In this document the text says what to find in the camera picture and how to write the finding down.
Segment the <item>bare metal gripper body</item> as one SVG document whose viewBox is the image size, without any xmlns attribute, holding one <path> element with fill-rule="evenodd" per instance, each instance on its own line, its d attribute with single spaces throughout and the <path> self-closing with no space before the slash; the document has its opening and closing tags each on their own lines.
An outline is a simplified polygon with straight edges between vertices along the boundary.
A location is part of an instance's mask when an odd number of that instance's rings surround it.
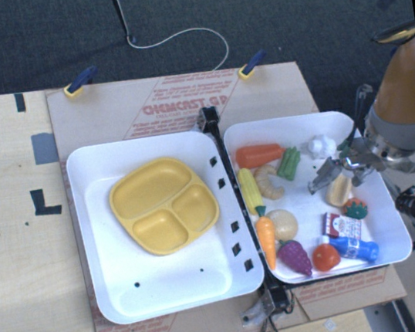
<svg viewBox="0 0 415 332">
<path fill-rule="evenodd" d="M 347 171 L 371 165 L 374 171 L 395 170 L 402 173 L 415 172 L 415 162 L 410 159 L 414 150 L 394 146 L 380 134 L 360 136 L 352 139 L 342 152 L 342 166 Z"/>
</svg>

